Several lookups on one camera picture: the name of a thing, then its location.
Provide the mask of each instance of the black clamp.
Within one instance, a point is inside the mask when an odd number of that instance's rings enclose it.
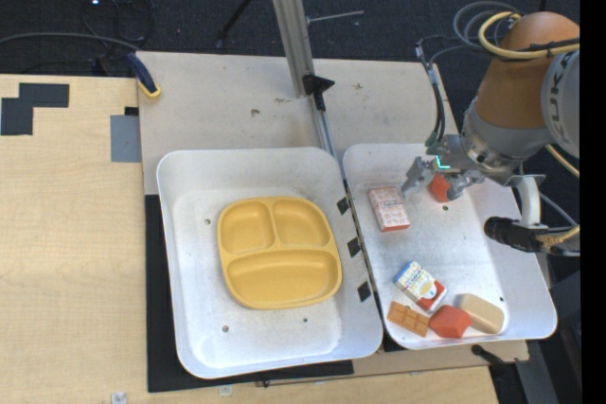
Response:
[[[303,77],[303,87],[305,88],[306,95],[313,95],[313,100],[315,101],[315,107],[322,111],[326,111],[326,104],[324,103],[324,98],[322,94],[328,90],[334,81],[326,78],[320,78],[316,75],[305,75]]]

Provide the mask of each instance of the wooden surface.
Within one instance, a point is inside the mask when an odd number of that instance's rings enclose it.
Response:
[[[137,104],[134,79],[2,75],[0,97],[17,97],[19,82],[69,83],[70,99],[35,108],[33,135],[0,136],[0,401],[100,404],[125,392],[129,404],[225,402],[216,387],[147,392],[142,166],[112,162],[110,140],[110,116]],[[527,357],[524,343],[487,348]],[[397,354],[404,364],[392,353],[356,366],[474,366],[230,391],[250,403],[497,403],[481,360]]]

